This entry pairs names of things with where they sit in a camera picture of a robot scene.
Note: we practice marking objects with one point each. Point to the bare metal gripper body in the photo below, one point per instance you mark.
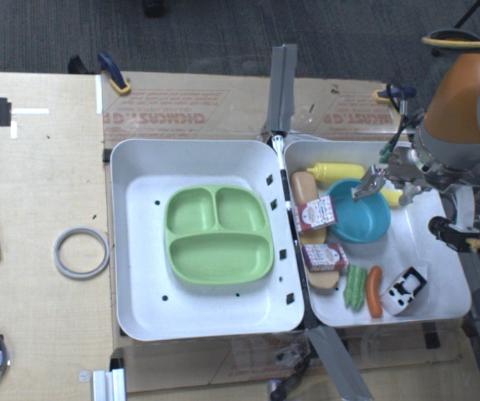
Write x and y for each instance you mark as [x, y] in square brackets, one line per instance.
[406, 167]

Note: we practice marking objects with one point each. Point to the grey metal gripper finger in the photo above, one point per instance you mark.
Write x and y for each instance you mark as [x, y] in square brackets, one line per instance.
[369, 184]
[408, 194]

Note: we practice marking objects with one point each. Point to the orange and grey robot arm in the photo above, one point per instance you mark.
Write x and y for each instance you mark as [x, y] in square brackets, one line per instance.
[452, 103]

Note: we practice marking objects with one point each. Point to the yellow banana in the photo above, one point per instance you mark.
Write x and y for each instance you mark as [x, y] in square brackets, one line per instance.
[391, 198]

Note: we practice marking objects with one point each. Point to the yellow mustard bottle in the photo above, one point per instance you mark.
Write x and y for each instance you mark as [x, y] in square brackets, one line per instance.
[337, 171]

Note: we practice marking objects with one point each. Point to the blue bowl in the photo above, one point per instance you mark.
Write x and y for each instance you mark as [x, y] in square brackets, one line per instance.
[360, 219]

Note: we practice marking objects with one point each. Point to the white plastic tray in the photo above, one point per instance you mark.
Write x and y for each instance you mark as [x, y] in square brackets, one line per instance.
[423, 240]
[143, 240]

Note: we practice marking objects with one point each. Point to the red and white small carton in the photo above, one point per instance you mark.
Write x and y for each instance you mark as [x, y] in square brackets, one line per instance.
[325, 257]
[315, 214]

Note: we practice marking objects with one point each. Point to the tan bread roll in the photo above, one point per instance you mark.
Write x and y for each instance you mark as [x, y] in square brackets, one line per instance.
[304, 186]
[323, 280]

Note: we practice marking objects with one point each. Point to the green bean bundle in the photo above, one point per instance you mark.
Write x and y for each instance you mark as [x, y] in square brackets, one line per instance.
[355, 286]

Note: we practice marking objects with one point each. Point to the orange sausage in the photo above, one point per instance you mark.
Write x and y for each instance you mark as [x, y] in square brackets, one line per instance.
[374, 292]

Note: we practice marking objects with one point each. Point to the green divided plate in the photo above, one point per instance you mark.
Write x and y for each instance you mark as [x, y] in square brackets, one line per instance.
[218, 253]

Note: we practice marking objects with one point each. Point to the brown cardboard board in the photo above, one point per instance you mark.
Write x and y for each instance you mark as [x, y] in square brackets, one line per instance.
[189, 115]

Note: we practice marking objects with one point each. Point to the black cylinder on white bracket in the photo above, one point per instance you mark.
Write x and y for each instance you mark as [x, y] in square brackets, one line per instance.
[452, 232]

